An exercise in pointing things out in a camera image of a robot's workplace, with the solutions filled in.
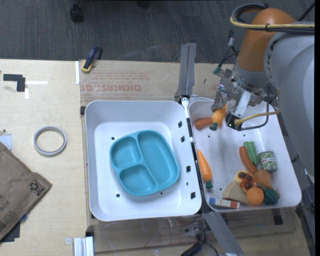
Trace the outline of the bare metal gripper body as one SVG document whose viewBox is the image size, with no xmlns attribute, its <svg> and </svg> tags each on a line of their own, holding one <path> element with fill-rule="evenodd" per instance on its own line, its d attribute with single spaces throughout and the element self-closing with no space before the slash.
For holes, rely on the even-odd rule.
<svg viewBox="0 0 320 256">
<path fill-rule="evenodd" d="M 218 89 L 228 98 L 235 100 L 237 104 L 245 92 L 250 94 L 249 106 L 260 104 L 270 84 L 264 71 L 227 68 L 221 69 L 217 75 L 221 77 Z"/>
</svg>

